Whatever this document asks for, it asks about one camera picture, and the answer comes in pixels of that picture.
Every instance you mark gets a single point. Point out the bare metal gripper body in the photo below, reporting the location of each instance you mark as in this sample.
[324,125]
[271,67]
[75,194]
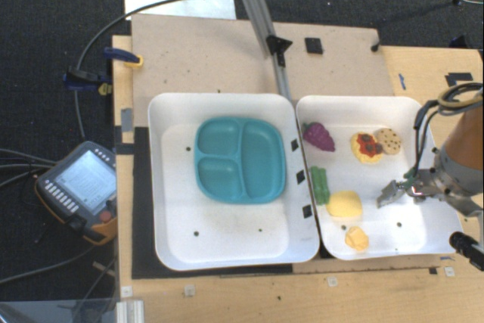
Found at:
[423,186]

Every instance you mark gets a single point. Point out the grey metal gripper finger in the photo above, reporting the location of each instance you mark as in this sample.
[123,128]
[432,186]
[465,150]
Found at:
[396,188]
[382,200]

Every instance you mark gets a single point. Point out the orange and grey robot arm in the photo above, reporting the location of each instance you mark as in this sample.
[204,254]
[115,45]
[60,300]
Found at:
[467,140]

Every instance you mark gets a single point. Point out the white plastic tray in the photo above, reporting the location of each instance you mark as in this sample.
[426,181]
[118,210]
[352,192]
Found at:
[234,234]
[401,170]

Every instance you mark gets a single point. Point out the yellow toy bread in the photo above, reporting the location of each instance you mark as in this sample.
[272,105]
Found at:
[344,204]

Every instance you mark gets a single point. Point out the small yellow toy pasta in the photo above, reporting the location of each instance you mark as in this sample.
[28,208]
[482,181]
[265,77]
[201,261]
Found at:
[357,238]

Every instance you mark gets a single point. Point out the tan chocolate chip biscuit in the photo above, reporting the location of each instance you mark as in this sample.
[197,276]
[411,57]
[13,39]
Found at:
[390,141]

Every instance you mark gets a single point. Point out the yellow toy spaghetti with sauce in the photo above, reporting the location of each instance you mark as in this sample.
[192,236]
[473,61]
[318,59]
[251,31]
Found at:
[366,149]

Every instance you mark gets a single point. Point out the green toy beans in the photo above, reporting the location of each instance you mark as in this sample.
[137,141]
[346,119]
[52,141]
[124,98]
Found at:
[320,187]

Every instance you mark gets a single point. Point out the purple toy grapes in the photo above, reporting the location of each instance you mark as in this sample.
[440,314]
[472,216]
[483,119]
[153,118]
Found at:
[319,138]

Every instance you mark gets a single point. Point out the teal divided plate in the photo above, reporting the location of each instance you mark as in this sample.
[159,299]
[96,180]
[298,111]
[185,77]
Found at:
[261,159]

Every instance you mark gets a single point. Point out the black block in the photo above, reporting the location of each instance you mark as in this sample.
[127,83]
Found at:
[314,45]

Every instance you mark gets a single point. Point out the brown cardboard board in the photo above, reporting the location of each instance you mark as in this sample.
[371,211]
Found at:
[208,56]

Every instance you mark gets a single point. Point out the black cylinder on white bracket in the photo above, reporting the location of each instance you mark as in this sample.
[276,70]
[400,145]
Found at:
[467,244]

